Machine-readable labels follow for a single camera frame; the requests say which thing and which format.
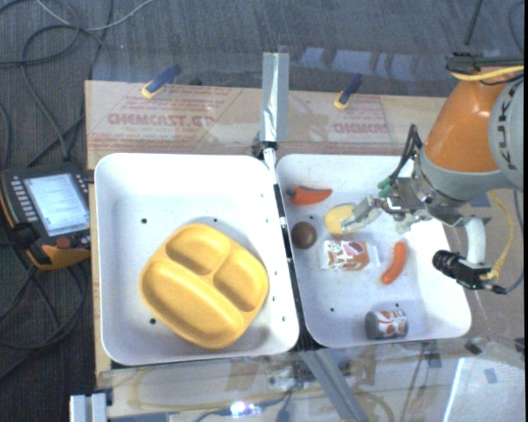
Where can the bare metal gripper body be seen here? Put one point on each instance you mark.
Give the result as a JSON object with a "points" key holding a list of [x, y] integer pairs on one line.
{"points": [[407, 196]]}

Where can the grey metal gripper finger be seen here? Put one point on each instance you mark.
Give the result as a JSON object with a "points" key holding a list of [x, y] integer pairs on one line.
{"points": [[360, 218], [405, 225]]}

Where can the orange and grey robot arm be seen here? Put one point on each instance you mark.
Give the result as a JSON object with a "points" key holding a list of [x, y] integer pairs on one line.
{"points": [[462, 134]]}

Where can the orange sausage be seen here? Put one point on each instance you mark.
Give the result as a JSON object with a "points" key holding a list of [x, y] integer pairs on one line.
{"points": [[395, 263]]}

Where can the white and brown packet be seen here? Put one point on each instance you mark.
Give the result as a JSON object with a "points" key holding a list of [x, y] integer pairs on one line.
{"points": [[347, 255]]}

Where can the orange carrot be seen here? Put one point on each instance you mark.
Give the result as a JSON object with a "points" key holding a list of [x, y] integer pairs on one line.
{"points": [[310, 195]]}

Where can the brown round toy food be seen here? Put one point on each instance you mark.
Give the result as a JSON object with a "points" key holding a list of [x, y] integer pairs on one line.
{"points": [[303, 235]]}

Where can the white plastic tray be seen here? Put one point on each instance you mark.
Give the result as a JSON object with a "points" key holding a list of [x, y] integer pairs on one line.
{"points": [[176, 187], [427, 288]]}

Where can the red and white can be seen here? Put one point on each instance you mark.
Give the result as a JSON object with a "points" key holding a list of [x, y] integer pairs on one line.
{"points": [[389, 323]]}

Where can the yellow divided plate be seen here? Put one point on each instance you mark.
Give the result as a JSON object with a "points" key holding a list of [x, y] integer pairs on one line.
{"points": [[202, 284]]}

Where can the brown cardboard board red print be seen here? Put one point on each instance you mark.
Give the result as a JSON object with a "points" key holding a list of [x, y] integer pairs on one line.
{"points": [[167, 121]]}

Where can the black cylinder on white bracket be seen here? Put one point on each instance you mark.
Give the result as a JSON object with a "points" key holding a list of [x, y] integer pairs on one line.
{"points": [[471, 271]]}

